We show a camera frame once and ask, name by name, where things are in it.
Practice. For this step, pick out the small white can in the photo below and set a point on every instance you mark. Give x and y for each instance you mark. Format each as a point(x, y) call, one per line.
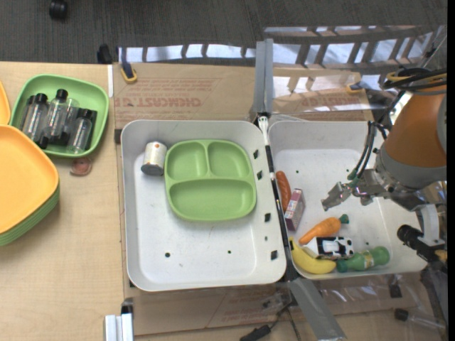
point(154, 156)

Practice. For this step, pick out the pink carton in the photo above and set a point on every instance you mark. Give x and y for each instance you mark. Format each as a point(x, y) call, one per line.
point(295, 210)

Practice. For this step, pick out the black and white milk carton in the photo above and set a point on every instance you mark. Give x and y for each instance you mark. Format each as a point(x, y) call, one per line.
point(334, 247)

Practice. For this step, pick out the brown cardboard board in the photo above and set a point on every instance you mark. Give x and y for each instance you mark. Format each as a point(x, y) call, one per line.
point(199, 94)

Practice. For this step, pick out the clear plastic bottle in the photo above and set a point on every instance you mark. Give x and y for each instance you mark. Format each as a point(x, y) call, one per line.
point(419, 320)
point(35, 119)
point(81, 135)
point(57, 114)

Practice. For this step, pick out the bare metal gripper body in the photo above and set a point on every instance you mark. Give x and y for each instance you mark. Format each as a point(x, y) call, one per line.
point(373, 187)

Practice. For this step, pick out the orange carrot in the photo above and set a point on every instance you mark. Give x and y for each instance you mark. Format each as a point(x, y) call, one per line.
point(321, 229)

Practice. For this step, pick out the green bottle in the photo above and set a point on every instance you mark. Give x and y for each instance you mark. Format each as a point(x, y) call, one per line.
point(366, 259)

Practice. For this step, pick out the orange sausage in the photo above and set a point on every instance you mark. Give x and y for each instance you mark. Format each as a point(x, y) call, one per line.
point(283, 188)

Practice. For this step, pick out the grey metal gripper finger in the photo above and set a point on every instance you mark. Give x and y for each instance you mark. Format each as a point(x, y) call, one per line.
point(330, 199)
point(344, 190)

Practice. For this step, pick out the black cylinder on white bracket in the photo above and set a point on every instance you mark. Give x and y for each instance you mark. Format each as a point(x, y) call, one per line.
point(417, 238)

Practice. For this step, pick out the yellow plate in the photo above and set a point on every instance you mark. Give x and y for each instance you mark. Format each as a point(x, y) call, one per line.
point(3, 105)
point(25, 176)

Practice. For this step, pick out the green divided plate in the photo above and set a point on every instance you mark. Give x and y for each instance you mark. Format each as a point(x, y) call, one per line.
point(213, 194)

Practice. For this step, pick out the yellow banana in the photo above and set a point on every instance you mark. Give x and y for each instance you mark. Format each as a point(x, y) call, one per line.
point(313, 263)

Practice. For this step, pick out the white plastic tray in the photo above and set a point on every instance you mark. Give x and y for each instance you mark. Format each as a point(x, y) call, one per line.
point(320, 162)
point(199, 247)

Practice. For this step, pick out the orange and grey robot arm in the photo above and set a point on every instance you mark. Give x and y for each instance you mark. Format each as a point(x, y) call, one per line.
point(416, 133)

